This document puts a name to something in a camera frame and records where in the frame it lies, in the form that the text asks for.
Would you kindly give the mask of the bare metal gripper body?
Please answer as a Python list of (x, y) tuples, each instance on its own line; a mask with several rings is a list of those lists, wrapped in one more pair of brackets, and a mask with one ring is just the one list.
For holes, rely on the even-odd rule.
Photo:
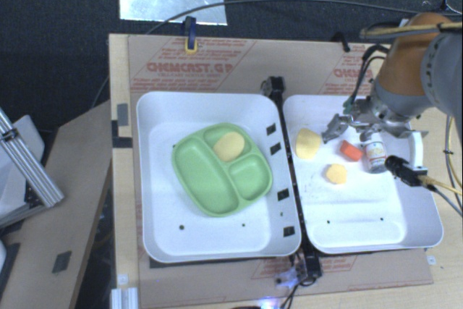
[(410, 135), (409, 117), (404, 117), (388, 108), (377, 96), (356, 99), (352, 104), (351, 127), (357, 133), (366, 127), (375, 127), (378, 133), (388, 133), (396, 138)]

